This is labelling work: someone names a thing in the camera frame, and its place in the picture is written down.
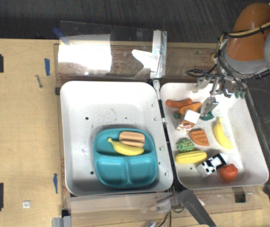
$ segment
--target teal tray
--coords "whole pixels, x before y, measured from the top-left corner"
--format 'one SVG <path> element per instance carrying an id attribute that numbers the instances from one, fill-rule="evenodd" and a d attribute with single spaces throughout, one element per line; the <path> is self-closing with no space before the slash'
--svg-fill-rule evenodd
<path id="1" fill-rule="evenodd" d="M 124 156 L 113 149 L 108 138 L 119 140 L 122 131 L 135 131 L 145 135 L 144 152 L 138 156 Z M 98 179 L 111 188 L 139 188 L 152 184 L 158 174 L 155 144 L 144 131 L 119 128 L 97 134 L 94 141 L 94 164 Z"/>

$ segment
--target orange waffle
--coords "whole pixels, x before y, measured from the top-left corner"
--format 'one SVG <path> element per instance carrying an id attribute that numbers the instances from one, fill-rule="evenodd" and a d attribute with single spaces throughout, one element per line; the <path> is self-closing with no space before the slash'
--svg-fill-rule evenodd
<path id="1" fill-rule="evenodd" d="M 209 146 L 209 140 L 204 130 L 190 131 L 190 137 L 194 143 L 200 146 Z"/>

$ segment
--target wooden table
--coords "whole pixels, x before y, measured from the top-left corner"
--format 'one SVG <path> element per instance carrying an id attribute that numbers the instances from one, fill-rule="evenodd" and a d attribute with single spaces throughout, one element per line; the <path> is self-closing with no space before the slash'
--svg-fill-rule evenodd
<path id="1" fill-rule="evenodd" d="M 0 183 L 4 207 L 0 226 L 47 227 L 61 217 L 62 184 L 55 95 L 54 45 L 57 40 L 0 39 Z M 44 59 L 51 63 L 46 75 Z M 39 88 L 35 75 L 39 75 Z M 58 193 L 53 183 L 58 176 Z M 270 201 L 257 188 L 257 210 L 211 214 L 217 226 L 270 226 Z M 23 208 L 23 201 L 31 201 Z M 146 222 L 121 227 L 144 226 Z M 197 226 L 193 217 L 173 218 L 172 226 Z"/>

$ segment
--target screw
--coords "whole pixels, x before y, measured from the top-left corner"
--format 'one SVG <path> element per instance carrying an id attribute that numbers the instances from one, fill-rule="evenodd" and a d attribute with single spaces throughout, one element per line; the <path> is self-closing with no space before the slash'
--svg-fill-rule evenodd
<path id="1" fill-rule="evenodd" d="M 36 79 L 37 79 L 37 82 L 38 82 L 39 87 L 42 88 L 42 85 L 41 85 L 40 80 L 39 80 L 39 76 L 36 75 L 35 77 L 36 77 Z"/>

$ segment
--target yellow corn cob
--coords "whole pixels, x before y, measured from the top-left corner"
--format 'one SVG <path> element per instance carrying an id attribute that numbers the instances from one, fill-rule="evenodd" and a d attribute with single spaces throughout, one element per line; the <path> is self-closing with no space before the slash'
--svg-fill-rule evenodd
<path id="1" fill-rule="evenodd" d="M 207 154 L 204 151 L 195 150 L 178 154 L 175 161 L 181 164 L 198 163 L 206 160 Z"/>

